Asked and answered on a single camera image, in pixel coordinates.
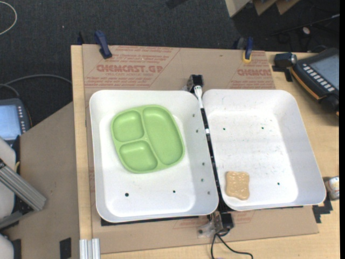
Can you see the green divided plate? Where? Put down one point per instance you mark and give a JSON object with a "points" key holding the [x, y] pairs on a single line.
{"points": [[151, 136]]}

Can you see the thin black and white rod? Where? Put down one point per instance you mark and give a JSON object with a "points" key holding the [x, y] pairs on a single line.
{"points": [[206, 123]]}

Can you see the brown cardboard board red print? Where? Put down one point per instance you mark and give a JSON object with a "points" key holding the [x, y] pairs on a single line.
{"points": [[161, 63]]}

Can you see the white plastic tray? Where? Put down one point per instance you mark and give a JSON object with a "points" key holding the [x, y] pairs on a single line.
{"points": [[258, 155], [151, 193]]}

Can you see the tan biscuit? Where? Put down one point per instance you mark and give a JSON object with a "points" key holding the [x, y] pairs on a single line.
{"points": [[237, 185]]}

